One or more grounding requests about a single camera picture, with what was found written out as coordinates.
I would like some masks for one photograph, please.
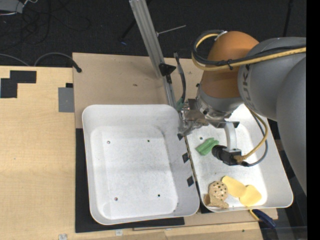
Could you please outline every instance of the wooden table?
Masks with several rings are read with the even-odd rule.
[[[85,57],[75,56],[84,71]],[[37,76],[36,83],[18,83],[17,98],[0,98],[1,239],[58,240],[61,234],[68,240],[263,239],[246,211],[196,213],[183,227],[128,228],[122,236],[115,230],[75,233],[76,120],[73,112],[59,112],[58,88],[73,83],[76,71],[0,66],[0,78],[9,78],[10,70]],[[278,217],[276,209],[266,212]]]

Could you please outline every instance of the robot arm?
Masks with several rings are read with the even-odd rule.
[[[216,39],[204,59],[197,48],[210,37]],[[182,110],[185,125],[181,132],[187,135],[207,124],[224,128],[228,145],[220,155],[226,164],[240,165],[248,154],[241,155],[233,137],[239,122],[226,119],[244,103],[258,118],[261,115],[278,123],[288,160],[307,193],[306,38],[272,38],[259,43],[239,31],[206,31],[194,42],[192,60],[204,72],[195,100],[188,100]]]

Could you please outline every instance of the green object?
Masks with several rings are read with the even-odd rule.
[[[177,110],[177,111],[182,110],[183,106],[184,106],[184,103],[182,102],[182,97],[181,97],[181,98],[176,102],[176,110]]]
[[[219,144],[219,141],[216,140],[215,138],[207,138],[204,141],[204,143],[197,146],[195,148],[195,150],[198,151],[200,155],[205,156],[206,154],[208,154],[212,150],[212,148],[215,145],[218,145],[218,144]]]

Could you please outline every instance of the white tray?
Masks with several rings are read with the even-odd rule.
[[[214,181],[220,181],[223,176],[230,176],[244,185],[253,185],[261,193],[262,199],[250,208],[245,207],[239,202],[238,198],[228,195],[225,202],[229,208],[217,208],[206,206],[212,212],[229,212],[248,209],[265,208],[285,208],[292,204],[293,193],[288,181],[285,169],[278,153],[272,132],[266,118],[262,118],[268,125],[268,152],[262,162],[252,167],[229,166],[221,160],[214,157],[211,152],[207,155],[200,155],[196,147],[204,143],[208,138],[215,138],[219,145],[227,146],[225,130],[217,129],[213,126],[203,126],[195,129],[187,136],[187,142],[190,149],[191,159],[198,182],[201,201],[203,203],[205,195],[208,193],[209,184]],[[242,154],[249,153],[263,138],[262,133],[254,120],[253,116],[242,104],[233,113],[228,121],[239,121],[239,126],[235,129],[237,138],[237,148],[242,150]],[[257,161],[264,153],[263,144],[246,161],[253,163]]]
[[[169,105],[91,105],[82,114],[89,205],[100,224],[190,216],[200,201]]]

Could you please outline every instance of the screw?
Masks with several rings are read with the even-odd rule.
[[[186,26],[187,26],[187,25],[178,26],[178,27],[171,28],[171,29],[168,29],[168,30],[165,30],[165,31],[162,31],[162,32],[157,32],[157,31],[156,31],[155,33],[156,33],[156,36],[158,37],[160,34],[167,33],[167,32],[174,31],[174,30],[178,30],[178,29],[184,28],[184,27],[186,27]]]

